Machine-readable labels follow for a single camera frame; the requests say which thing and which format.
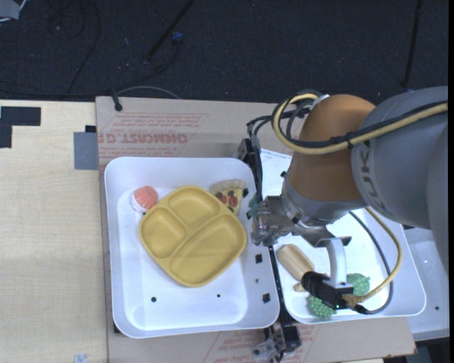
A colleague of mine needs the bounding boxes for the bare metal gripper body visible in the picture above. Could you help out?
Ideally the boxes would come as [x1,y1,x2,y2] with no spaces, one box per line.
[250,195,336,247]

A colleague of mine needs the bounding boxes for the tan toy bread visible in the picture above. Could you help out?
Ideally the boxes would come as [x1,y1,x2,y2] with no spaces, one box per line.
[275,244,316,281]

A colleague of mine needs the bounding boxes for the toy pizza slice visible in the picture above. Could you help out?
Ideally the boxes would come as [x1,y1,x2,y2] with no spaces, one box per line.
[209,178,248,216]

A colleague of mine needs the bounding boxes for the yellow divided plate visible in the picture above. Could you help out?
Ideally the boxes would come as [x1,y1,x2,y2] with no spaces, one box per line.
[138,185,248,289]

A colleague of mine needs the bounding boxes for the green toy grapes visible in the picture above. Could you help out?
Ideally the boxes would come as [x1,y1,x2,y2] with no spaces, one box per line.
[306,295,338,321]

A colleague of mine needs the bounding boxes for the white plastic tray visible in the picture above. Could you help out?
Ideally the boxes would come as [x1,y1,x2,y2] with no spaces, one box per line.
[260,148,428,325]
[104,156,281,340]

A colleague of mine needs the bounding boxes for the orange and white toy shell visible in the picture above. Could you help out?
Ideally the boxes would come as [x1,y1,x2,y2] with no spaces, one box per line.
[130,185,160,215]

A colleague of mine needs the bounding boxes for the brown cardboard board red print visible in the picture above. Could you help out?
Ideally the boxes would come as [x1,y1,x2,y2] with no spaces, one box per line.
[95,95,418,363]

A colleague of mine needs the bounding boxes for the black block with thin wires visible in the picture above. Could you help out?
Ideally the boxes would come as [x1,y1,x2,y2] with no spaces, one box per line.
[281,323,301,353]
[237,138,264,166]

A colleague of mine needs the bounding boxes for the black cylinder on white bracket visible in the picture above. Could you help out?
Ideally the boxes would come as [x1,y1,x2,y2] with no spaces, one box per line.
[300,236,355,311]

